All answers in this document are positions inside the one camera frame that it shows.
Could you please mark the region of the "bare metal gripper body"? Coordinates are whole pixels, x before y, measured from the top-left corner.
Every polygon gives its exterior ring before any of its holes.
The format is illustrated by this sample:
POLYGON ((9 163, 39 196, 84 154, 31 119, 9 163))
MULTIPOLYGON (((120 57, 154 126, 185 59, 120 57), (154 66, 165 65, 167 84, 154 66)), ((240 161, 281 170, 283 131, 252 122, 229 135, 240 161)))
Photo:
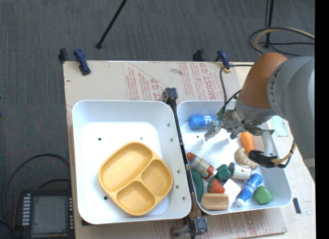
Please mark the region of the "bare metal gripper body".
POLYGON ((262 120, 252 120, 243 113, 239 113, 234 109, 227 109, 224 111, 220 126, 230 133, 241 133, 248 131, 252 134, 259 130, 259 126, 263 123, 262 120))

